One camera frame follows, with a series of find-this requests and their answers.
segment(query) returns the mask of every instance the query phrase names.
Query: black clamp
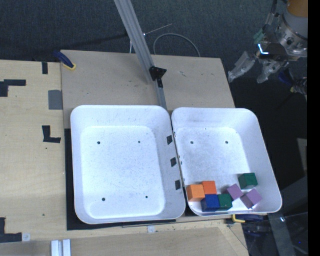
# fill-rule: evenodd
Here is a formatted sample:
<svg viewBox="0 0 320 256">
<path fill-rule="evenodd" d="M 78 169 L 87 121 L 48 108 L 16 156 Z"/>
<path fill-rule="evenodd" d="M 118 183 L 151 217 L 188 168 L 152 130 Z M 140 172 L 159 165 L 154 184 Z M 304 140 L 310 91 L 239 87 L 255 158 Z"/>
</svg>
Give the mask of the black clamp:
<svg viewBox="0 0 320 256">
<path fill-rule="evenodd" d="M 152 77 L 152 80 L 157 81 L 158 87 L 163 88 L 164 84 L 162 83 L 162 77 L 165 75 L 167 70 L 160 67 L 152 66 L 150 67 L 149 72 Z"/>
</svg>

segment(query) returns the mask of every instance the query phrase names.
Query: gray tape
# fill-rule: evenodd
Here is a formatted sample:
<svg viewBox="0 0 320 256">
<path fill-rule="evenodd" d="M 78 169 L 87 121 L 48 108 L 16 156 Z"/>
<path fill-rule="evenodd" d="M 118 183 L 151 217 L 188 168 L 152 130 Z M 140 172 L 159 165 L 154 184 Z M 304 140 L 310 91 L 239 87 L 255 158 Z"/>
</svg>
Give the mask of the gray tape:
<svg viewBox="0 0 320 256">
<path fill-rule="evenodd" d="M 62 91 L 60 90 L 49 90 L 49 110 L 63 110 L 63 100 L 62 100 Z"/>
</svg>

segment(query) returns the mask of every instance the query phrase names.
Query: cube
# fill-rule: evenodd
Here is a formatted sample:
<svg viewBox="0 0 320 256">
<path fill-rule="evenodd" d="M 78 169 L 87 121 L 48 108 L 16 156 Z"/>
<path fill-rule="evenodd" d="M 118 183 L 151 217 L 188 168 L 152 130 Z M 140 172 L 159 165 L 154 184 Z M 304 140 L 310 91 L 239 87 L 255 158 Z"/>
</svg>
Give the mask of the cube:
<svg viewBox="0 0 320 256">
<path fill-rule="evenodd" d="M 217 194 L 206 194 L 201 201 L 203 212 L 216 212 L 220 208 L 219 197 Z"/>
<path fill-rule="evenodd" d="M 189 185 L 186 188 L 186 193 L 189 202 L 200 202 L 202 199 L 206 197 L 204 186 L 202 184 Z"/>
<path fill-rule="evenodd" d="M 239 177 L 238 180 L 242 190 L 250 190 L 258 185 L 256 174 L 254 172 L 244 173 Z"/>
<path fill-rule="evenodd" d="M 226 192 L 231 196 L 232 200 L 241 198 L 244 193 L 241 191 L 240 187 L 237 184 L 234 184 L 226 189 Z"/>
<path fill-rule="evenodd" d="M 218 195 L 220 210 L 226 211 L 233 207 L 232 198 L 229 194 Z"/>
<path fill-rule="evenodd" d="M 261 200 L 262 196 L 259 194 L 259 192 L 254 188 L 247 194 L 245 194 L 243 197 L 241 197 L 241 201 L 244 203 L 244 205 L 251 209 L 255 205 L 257 205 Z"/>
<path fill-rule="evenodd" d="M 203 181 L 202 182 L 204 193 L 206 195 L 216 195 L 217 187 L 215 181 Z"/>
</svg>

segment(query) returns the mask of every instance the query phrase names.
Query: purple block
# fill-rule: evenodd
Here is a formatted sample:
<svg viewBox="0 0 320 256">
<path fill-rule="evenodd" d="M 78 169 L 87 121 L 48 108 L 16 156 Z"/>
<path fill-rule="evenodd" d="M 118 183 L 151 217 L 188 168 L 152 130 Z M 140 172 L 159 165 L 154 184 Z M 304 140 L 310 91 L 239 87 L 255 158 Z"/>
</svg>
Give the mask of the purple block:
<svg viewBox="0 0 320 256">
<path fill-rule="evenodd" d="M 227 193 L 231 196 L 232 200 L 236 200 L 244 195 L 240 187 L 234 184 L 226 189 Z"/>
<path fill-rule="evenodd" d="M 254 188 L 243 197 L 241 197 L 241 201 L 245 204 L 248 209 L 254 207 L 257 203 L 262 200 L 262 196 L 258 193 L 258 191 Z"/>
</svg>

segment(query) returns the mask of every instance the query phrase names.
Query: black tape marking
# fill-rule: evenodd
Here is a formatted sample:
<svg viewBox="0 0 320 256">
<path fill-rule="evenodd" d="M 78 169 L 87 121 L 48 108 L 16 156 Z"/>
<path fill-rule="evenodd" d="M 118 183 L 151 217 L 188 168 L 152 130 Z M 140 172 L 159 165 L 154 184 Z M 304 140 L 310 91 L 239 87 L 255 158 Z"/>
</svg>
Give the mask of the black tape marking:
<svg viewBox="0 0 320 256">
<path fill-rule="evenodd" d="M 43 142 L 49 142 L 49 143 L 60 143 L 61 138 L 52 138 L 51 137 L 51 127 L 49 125 L 43 125 Z"/>
<path fill-rule="evenodd" d="M 26 86 L 27 85 L 27 80 L 4 80 L 4 84 L 6 86 Z"/>
<path fill-rule="evenodd" d="M 17 234 L 5 233 L 5 220 L 6 218 L 3 218 L 3 217 L 0 218 L 0 244 L 22 242 L 22 233 L 17 233 Z"/>
<path fill-rule="evenodd" d="M 9 86 L 26 86 L 26 80 L 8 80 L 0 82 L 0 97 L 8 97 Z"/>
<path fill-rule="evenodd" d="M 62 100 L 62 91 L 60 90 L 49 90 L 49 110 L 63 110 L 63 100 Z"/>
<path fill-rule="evenodd" d="M 172 158 L 171 159 L 171 167 L 174 167 L 177 164 L 177 159 L 176 158 Z"/>
<path fill-rule="evenodd" d="M 0 82 L 0 97 L 8 97 L 9 87 L 4 82 Z"/>
<path fill-rule="evenodd" d="M 168 145 L 170 145 L 174 140 L 172 139 L 172 136 L 166 137 L 166 141 L 168 142 Z"/>
<path fill-rule="evenodd" d="M 175 181 L 175 190 L 179 190 L 181 189 L 181 181 L 180 180 L 176 180 Z"/>
<path fill-rule="evenodd" d="M 48 75 L 48 63 L 47 62 L 42 62 L 42 74 Z"/>
</svg>

